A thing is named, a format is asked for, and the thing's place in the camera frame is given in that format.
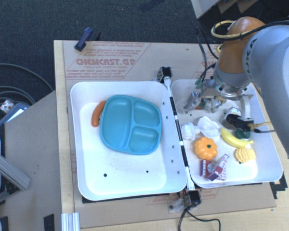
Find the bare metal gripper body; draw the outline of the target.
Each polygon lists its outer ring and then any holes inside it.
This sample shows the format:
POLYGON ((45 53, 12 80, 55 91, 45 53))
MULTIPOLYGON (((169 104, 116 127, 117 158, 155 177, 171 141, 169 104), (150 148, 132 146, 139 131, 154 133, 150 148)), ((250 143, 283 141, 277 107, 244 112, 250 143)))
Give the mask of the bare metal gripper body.
POLYGON ((201 85, 202 99, 237 100, 240 94, 240 88, 232 87, 219 79, 205 79, 201 85))

